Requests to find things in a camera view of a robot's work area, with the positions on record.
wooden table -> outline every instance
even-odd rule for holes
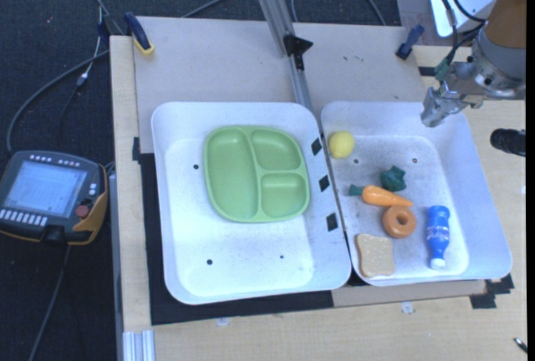
[[[365,296],[359,306],[346,306],[353,299],[344,303],[342,289],[339,308],[153,327],[140,167],[132,160],[132,140],[139,132],[131,39],[112,37],[110,47],[122,330],[153,330],[158,361],[526,358],[512,340],[527,341],[525,159],[494,149],[488,139],[496,128],[525,128],[523,101],[487,101],[481,109],[465,112],[512,250],[515,287],[510,294],[497,296],[497,308],[474,309],[469,297],[441,297],[442,290],[431,292],[432,299],[403,293],[400,300],[410,302],[403,306],[399,301],[368,304]],[[446,52],[447,48],[441,47],[414,48],[420,67],[433,67]],[[462,49],[458,54],[463,58],[467,53]],[[426,85],[433,83],[432,78],[422,80]]]

toy donut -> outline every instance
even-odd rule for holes
[[[416,229],[416,218],[406,206],[391,206],[383,214],[383,227],[389,236],[407,237]]]

yellow ball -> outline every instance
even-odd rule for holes
[[[353,153],[354,138],[347,130],[335,132],[329,138],[329,151],[335,159],[348,157]]]

red button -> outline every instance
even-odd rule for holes
[[[77,206],[75,213],[78,217],[85,218],[89,215],[89,207],[87,205]]]

toy bottle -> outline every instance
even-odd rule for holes
[[[431,269],[446,267],[444,251],[450,245],[449,218],[450,210],[445,206],[435,205],[427,211],[427,245],[431,250]]]

